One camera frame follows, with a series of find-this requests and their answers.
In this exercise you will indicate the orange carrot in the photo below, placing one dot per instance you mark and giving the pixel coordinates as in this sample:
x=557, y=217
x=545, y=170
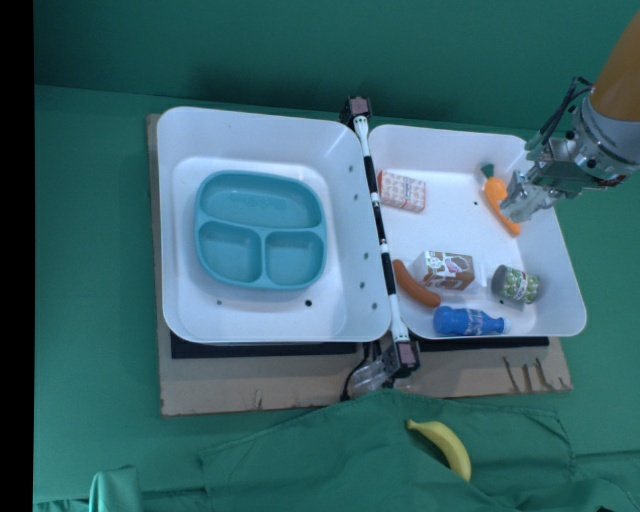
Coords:
x=495, y=192

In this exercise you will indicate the thin black and white rod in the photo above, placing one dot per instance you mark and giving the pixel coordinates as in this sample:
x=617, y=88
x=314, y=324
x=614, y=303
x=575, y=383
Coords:
x=373, y=190

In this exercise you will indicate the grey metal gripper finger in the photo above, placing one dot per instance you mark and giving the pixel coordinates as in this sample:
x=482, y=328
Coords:
x=544, y=200
x=517, y=200

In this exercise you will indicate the orange sausage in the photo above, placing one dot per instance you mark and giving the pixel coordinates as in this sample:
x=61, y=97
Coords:
x=415, y=290

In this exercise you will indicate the orange and white carton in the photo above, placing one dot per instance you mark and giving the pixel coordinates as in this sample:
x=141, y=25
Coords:
x=402, y=192

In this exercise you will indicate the yellow banana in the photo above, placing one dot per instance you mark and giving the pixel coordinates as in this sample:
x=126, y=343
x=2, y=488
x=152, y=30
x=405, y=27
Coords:
x=450, y=442

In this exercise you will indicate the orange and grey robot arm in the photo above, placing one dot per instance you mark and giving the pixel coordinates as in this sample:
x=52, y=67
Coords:
x=617, y=75

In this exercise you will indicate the green can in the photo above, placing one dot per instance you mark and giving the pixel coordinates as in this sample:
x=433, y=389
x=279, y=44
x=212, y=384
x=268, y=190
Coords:
x=517, y=285

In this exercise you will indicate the white plastic tray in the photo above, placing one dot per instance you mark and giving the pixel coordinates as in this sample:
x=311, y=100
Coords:
x=250, y=140
x=450, y=230

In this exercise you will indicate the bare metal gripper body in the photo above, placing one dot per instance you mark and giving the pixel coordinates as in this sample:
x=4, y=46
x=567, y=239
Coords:
x=560, y=167

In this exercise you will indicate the green cloth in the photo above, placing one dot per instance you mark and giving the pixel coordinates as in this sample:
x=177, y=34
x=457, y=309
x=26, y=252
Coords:
x=350, y=450

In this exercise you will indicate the blue bottle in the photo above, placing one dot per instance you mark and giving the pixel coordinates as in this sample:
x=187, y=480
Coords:
x=460, y=321

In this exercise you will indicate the brown cardboard board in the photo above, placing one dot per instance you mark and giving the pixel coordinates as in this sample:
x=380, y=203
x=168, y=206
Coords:
x=210, y=390

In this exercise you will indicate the blue divided plate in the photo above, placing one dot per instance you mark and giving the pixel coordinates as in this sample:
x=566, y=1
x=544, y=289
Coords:
x=260, y=200

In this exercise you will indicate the brown and white carton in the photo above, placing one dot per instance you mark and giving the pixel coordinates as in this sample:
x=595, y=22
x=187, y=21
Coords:
x=445, y=272

